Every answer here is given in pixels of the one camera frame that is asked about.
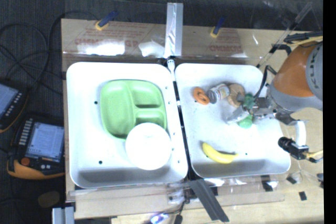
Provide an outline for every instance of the banana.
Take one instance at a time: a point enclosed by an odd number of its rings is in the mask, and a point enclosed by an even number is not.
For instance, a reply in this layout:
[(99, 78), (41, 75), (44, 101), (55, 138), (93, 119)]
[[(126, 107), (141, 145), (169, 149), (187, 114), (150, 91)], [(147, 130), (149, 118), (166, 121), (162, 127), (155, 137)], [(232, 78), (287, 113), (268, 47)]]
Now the banana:
[(225, 154), (215, 150), (208, 143), (203, 142), (202, 149), (204, 154), (215, 162), (222, 164), (231, 163), (238, 154)]

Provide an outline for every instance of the wooden table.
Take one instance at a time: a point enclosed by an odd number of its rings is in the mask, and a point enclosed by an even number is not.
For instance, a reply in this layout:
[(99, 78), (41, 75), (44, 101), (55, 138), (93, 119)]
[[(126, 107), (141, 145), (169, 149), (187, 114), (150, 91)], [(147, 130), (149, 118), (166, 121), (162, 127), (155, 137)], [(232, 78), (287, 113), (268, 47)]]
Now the wooden table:
[[(82, 33), (87, 25), (84, 20), (62, 20), (62, 46), (63, 50)], [(183, 40), (186, 44), (188, 40), (198, 40), (207, 43), (209, 41), (208, 27), (186, 27)], [(239, 37), (239, 42), (243, 51), (249, 57), (246, 63), (255, 65), (264, 56), (271, 44), (275, 43), (283, 31), (278, 30), (256, 30), (256, 29), (236, 29), (235, 33)], [(276, 55), (268, 61), (275, 70), (278, 70), (286, 58), (284, 51), (277, 51)], [(212, 62), (211, 56), (204, 57), (208, 62)], [(77, 54), (63, 54), (62, 70), (65, 73), (67, 68), (78, 61), (111, 61), (109, 57), (102, 56), (81, 56)], [(134, 62), (141, 62), (141, 58), (131, 58)], [(156, 62), (157, 59), (147, 59), (146, 61)], [(64, 80), (64, 112), (65, 112), (65, 150), (66, 150), (66, 193), (68, 201), (76, 202), (75, 219), (87, 218), (111, 218), (113, 224), (139, 224), (146, 223), (157, 212), (174, 211), (179, 207), (172, 204), (167, 192), (170, 189), (162, 186), (147, 186), (141, 188), (108, 188), (105, 190), (88, 191), (76, 190), (69, 175), (69, 133), (67, 121), (67, 87)], [(296, 119), (308, 120), (307, 145), (311, 151), (318, 151), (323, 148), (323, 113), (314, 109), (305, 109), (292, 115)], [(287, 137), (295, 137), (294, 127), (281, 124), (283, 134)], [(267, 192), (262, 189), (261, 183), (253, 184), (249, 191), (237, 186), (232, 189), (218, 188), (217, 199), (223, 206), (231, 223), (323, 223), (324, 222), (324, 202), (323, 188), (316, 180), (317, 173), (323, 173), (323, 161), (312, 164), (307, 161), (296, 161), (292, 159), (291, 173), (298, 175), (297, 183), (292, 184), (286, 180), (286, 175), (278, 182), (275, 191)], [(299, 193), (304, 192), (307, 199), (301, 200)], [(182, 211), (184, 224), (198, 224), (212, 222), (202, 204), (193, 200), (184, 206)], [(162, 222), (173, 223), (174, 215)]]

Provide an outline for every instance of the tin can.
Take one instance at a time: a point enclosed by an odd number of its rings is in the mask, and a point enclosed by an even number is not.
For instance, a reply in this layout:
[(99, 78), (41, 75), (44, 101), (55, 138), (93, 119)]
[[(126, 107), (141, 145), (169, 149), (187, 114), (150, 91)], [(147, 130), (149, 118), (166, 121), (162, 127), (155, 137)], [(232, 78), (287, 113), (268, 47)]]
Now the tin can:
[(219, 100), (225, 99), (229, 94), (230, 89), (224, 83), (221, 83), (206, 92), (206, 95), (209, 97), (211, 104), (214, 104)]

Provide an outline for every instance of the green divided plate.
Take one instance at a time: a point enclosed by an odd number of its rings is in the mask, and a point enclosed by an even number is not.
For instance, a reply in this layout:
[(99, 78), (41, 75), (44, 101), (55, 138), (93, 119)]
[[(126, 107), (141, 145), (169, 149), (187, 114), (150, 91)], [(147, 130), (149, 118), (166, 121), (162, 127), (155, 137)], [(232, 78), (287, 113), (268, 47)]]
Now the green divided plate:
[(124, 140), (141, 123), (151, 122), (167, 128), (162, 93), (148, 81), (109, 81), (101, 89), (100, 111), (104, 129)]

